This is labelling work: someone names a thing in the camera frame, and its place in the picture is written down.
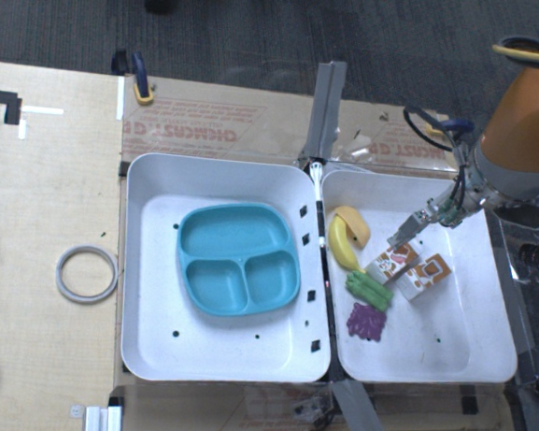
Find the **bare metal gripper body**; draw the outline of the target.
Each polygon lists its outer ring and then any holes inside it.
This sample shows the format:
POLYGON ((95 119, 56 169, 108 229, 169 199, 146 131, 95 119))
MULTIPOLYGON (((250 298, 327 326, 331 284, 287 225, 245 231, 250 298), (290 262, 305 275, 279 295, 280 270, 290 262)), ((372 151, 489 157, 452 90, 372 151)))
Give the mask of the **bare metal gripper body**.
POLYGON ((473 183, 458 175, 447 188, 425 206, 428 223, 460 225, 466 218, 482 209, 483 192, 477 192, 473 183))

